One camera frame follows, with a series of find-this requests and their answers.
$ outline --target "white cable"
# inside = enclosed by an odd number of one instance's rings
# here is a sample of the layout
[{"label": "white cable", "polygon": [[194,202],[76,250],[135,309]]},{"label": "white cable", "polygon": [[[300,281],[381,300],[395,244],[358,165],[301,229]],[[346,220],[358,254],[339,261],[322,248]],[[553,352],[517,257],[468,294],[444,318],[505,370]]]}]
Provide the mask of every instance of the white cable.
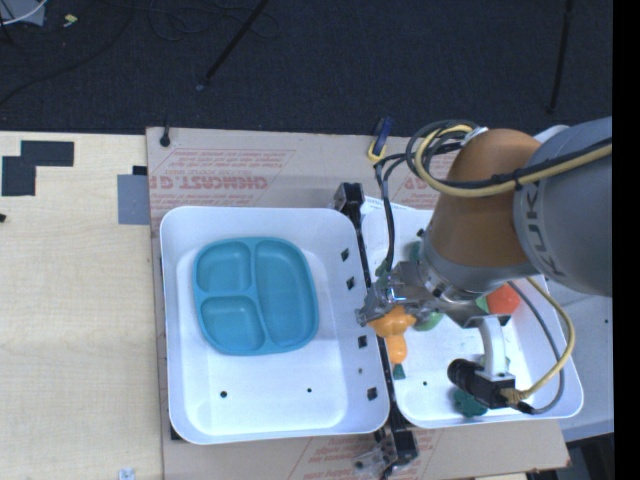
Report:
[{"label": "white cable", "polygon": [[14,23],[18,23],[19,21],[25,20],[27,19],[29,16],[33,16],[36,12],[38,12],[40,10],[40,8],[46,4],[49,0],[42,0],[42,2],[40,2],[38,5],[36,5],[33,9],[31,9],[27,14],[25,14],[24,16],[20,16],[19,18],[13,18],[7,21],[3,21],[2,24],[3,25],[12,25]]}]

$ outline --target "brown cylindrical joint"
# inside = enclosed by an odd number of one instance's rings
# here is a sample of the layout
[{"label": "brown cylindrical joint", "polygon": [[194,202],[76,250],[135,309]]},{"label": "brown cylindrical joint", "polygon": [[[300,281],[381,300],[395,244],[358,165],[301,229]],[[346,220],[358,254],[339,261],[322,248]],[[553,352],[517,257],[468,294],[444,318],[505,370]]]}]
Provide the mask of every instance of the brown cylindrical joint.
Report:
[{"label": "brown cylindrical joint", "polygon": [[[524,167],[540,142],[516,130],[489,130],[471,139],[453,161],[448,180],[474,181]],[[429,226],[434,249],[454,263],[504,267],[527,262],[513,224],[513,196],[440,194]]]}]

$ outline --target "yellow cable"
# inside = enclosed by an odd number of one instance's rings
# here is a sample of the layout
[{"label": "yellow cable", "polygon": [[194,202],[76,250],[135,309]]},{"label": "yellow cable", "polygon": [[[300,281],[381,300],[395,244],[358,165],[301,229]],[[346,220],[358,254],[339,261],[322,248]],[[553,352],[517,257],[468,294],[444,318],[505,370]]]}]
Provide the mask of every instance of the yellow cable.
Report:
[{"label": "yellow cable", "polygon": [[529,398],[533,393],[538,391],[542,386],[544,386],[551,378],[556,375],[564,365],[569,360],[571,353],[573,352],[573,347],[575,346],[576,336],[575,329],[573,327],[573,322],[571,322],[571,318],[566,313],[560,304],[558,304],[551,295],[549,295],[533,278],[527,277],[527,281],[545,298],[547,301],[554,307],[554,309],[558,312],[558,314],[562,317],[562,319],[567,324],[567,346],[564,349],[564,352],[553,365],[553,367],[544,374],[538,382],[533,384],[529,389],[519,390],[513,388],[506,388],[501,391],[501,394],[504,395],[509,400],[509,405],[515,406],[520,400],[524,400]]},{"label": "yellow cable", "polygon": [[[458,131],[458,128],[468,128],[464,126],[456,126],[445,130],[443,133],[449,131]],[[438,192],[442,192],[443,194],[448,194],[452,196],[458,197],[485,197],[485,196],[493,196],[496,194],[501,194],[503,192],[508,192],[509,190],[514,190],[516,188],[515,180],[505,181],[504,183],[500,183],[498,185],[492,185],[490,187],[481,187],[481,188],[460,188],[460,187],[450,187],[444,183],[433,178],[422,165],[422,155],[424,151],[427,149],[431,141],[436,137],[436,135],[440,135],[437,132],[433,132],[429,134],[424,141],[420,143],[418,149],[416,150],[415,156],[415,167],[420,175],[420,178],[426,181],[429,186],[437,190]],[[572,160],[568,160],[567,162],[563,162],[558,165],[554,165],[552,167],[548,167],[541,171],[538,171],[533,174],[528,174],[523,176],[518,180],[518,182],[522,185],[525,183],[533,183],[539,181],[543,178],[548,178],[550,176],[555,176],[557,174],[569,171],[571,169],[575,169],[576,167],[580,167],[582,165],[588,164],[595,160],[599,160],[600,158],[604,158],[605,156],[612,154],[612,144],[608,144],[607,146],[603,146],[594,151],[586,153],[580,157],[574,158]]]}]

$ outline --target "blue plate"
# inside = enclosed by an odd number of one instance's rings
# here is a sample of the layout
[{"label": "blue plate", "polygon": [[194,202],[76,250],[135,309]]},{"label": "blue plate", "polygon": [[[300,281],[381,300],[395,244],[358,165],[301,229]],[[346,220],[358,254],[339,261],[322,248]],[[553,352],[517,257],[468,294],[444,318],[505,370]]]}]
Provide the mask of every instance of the blue plate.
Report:
[{"label": "blue plate", "polygon": [[214,242],[197,255],[193,292],[200,329],[232,355],[288,352],[318,330],[318,300],[304,254],[279,238]]}]

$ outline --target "white tray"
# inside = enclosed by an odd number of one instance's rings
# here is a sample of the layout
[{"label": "white tray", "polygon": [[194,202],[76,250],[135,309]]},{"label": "white tray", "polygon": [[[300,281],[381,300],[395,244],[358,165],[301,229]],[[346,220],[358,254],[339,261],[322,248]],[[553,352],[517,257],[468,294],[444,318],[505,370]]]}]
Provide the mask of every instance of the white tray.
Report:
[{"label": "white tray", "polygon": [[[192,289],[194,259],[211,242],[250,236],[288,240],[309,264],[319,326],[298,350],[232,356],[216,351],[202,335]],[[384,424],[389,398],[375,333],[360,327],[354,315],[366,287],[347,217],[330,209],[180,207],[164,217],[160,242],[169,414],[180,436],[214,444],[369,433]],[[373,391],[377,396],[370,400]]]},{"label": "white tray", "polygon": [[[394,263],[408,259],[412,245],[420,240],[416,233],[426,228],[432,213],[429,210],[394,212]],[[387,254],[388,234],[384,211],[373,210],[368,213],[363,221],[362,233],[374,281],[375,270]],[[542,276],[536,279],[546,286]],[[535,305],[562,353],[566,340],[556,311],[527,281],[517,281],[516,284]],[[510,360],[509,371],[516,376],[516,387],[529,388],[555,364],[553,349],[524,302],[521,302],[502,329],[506,355]],[[462,329],[445,317],[429,331],[408,329],[405,340],[408,356],[402,366],[406,378],[394,380],[394,389],[400,411],[416,426],[437,428],[498,421],[568,418],[578,413],[582,407],[582,386],[573,360],[569,359],[564,367],[563,395],[549,411],[539,415],[525,415],[513,409],[495,409],[480,417],[465,418],[454,406],[453,392],[457,388],[447,377],[447,367],[457,358],[473,361],[480,358],[484,349],[478,329]],[[527,399],[527,402],[533,407],[545,406],[553,399],[557,389],[556,375]]]}]

